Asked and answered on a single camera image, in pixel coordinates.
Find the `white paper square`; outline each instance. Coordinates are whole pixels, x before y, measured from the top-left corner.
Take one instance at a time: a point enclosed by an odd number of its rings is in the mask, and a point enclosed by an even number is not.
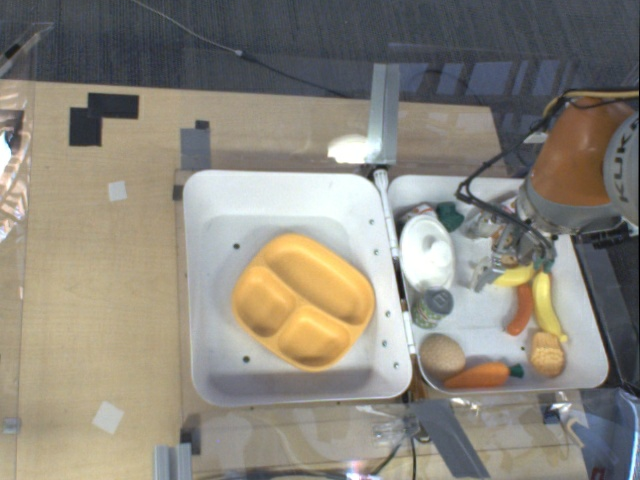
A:
[[[109,402],[102,402],[92,423],[100,430],[104,430],[113,435],[116,433],[116,430],[118,430],[118,425],[120,425],[123,416],[123,410],[118,409]]]
[[[127,198],[127,187],[124,181],[109,183],[109,201],[124,201]]]

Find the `table surface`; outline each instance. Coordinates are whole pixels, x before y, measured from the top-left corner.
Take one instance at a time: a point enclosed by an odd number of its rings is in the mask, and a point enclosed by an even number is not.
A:
[[[139,95],[139,118],[105,119],[102,147],[70,147],[69,109],[86,107],[89,92]],[[178,441],[180,130],[209,121],[214,159],[322,158],[333,138],[366,135],[368,110],[355,100],[36,84],[19,479],[149,479],[153,447]],[[399,157],[425,158],[431,172],[464,174],[499,150],[485,108],[401,103],[398,136]],[[127,199],[111,202],[116,181]],[[103,401],[124,411],[114,435],[92,425]],[[516,464],[548,462],[548,453]]]

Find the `toy carrot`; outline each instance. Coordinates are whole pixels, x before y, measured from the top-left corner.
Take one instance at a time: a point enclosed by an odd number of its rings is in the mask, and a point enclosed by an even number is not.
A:
[[[494,388],[502,386],[509,376],[522,378],[524,376],[522,366],[516,364],[509,368],[499,361],[482,363],[448,378],[444,381],[444,387],[448,389]]]
[[[511,336],[517,336],[529,323],[533,314],[533,292],[529,283],[521,284],[518,290],[518,310],[513,320],[507,325],[506,331]]]

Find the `yellow plate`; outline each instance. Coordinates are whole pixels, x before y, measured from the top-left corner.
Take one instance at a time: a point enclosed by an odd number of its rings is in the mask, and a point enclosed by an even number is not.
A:
[[[375,296],[340,256],[296,234],[281,235],[251,260],[232,293],[242,328],[309,372],[337,363],[367,327]]]

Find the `yellow banana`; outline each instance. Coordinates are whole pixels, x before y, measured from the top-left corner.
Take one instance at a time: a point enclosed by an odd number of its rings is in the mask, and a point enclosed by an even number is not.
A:
[[[561,342],[569,338],[562,332],[562,327],[551,302],[551,277],[546,272],[539,272],[533,279],[534,314],[543,331],[558,337]]]
[[[507,287],[520,286],[521,284],[531,281],[535,273],[536,271],[532,263],[520,267],[508,268],[506,272],[498,277],[492,284]]]

